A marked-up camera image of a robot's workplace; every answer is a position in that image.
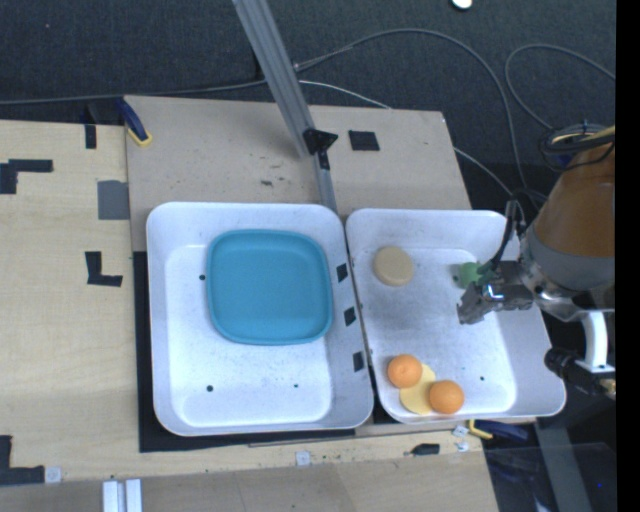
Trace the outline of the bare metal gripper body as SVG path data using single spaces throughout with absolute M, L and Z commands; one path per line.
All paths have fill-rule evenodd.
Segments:
M 553 282 L 536 263 L 521 261 L 488 262 L 480 267 L 482 287 L 493 287 L 500 294 L 500 310 L 524 311 L 533 306 L 561 321 L 575 321 L 583 309 L 574 303 L 578 292 Z

